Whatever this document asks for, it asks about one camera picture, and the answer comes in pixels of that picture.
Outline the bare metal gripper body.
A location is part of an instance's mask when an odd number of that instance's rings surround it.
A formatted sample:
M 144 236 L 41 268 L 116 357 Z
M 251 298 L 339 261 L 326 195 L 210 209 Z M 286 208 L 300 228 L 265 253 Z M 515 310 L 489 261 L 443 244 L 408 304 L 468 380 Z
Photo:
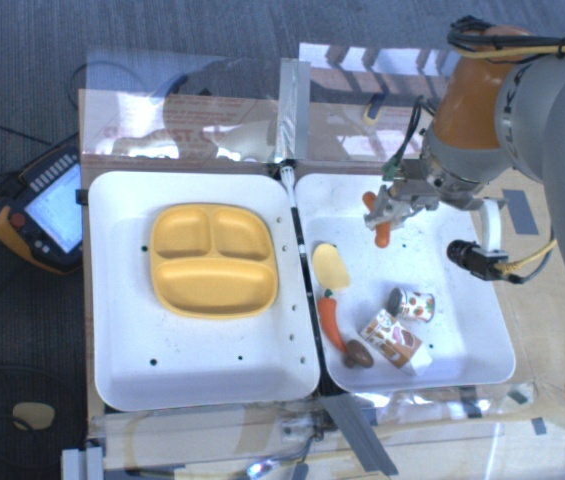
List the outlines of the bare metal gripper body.
M 484 181 L 453 174 L 435 159 L 391 159 L 385 164 L 385 180 L 392 182 L 385 196 L 386 214 L 435 210 L 440 203 L 470 210 L 485 186 Z

